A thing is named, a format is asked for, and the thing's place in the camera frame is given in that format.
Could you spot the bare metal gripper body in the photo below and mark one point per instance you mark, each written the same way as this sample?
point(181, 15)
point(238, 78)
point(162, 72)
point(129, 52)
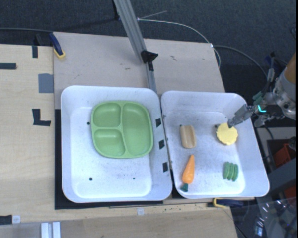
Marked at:
point(285, 106)

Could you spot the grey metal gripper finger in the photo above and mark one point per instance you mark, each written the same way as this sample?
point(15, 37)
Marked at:
point(236, 115)
point(241, 118)

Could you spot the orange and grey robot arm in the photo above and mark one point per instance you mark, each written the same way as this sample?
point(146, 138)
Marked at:
point(291, 69)

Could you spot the yellow round biscuit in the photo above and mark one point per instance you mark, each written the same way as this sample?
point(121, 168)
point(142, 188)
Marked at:
point(227, 135)

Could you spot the white plastic tray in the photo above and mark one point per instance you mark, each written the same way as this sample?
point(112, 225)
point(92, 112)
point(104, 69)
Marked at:
point(208, 157)
point(114, 180)

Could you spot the tan toy bread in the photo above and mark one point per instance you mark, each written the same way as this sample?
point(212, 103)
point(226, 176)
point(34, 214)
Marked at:
point(188, 136)

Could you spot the green toy pea pod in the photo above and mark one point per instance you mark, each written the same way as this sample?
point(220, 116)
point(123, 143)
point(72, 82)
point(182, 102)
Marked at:
point(230, 171)

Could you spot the orange toy carrot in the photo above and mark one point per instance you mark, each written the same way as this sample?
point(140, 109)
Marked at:
point(189, 171)

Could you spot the green divided plate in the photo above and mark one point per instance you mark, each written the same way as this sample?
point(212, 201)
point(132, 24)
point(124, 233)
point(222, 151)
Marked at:
point(136, 128)

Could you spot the pale brown flat board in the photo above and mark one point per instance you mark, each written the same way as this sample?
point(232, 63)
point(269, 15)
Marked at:
point(101, 58)

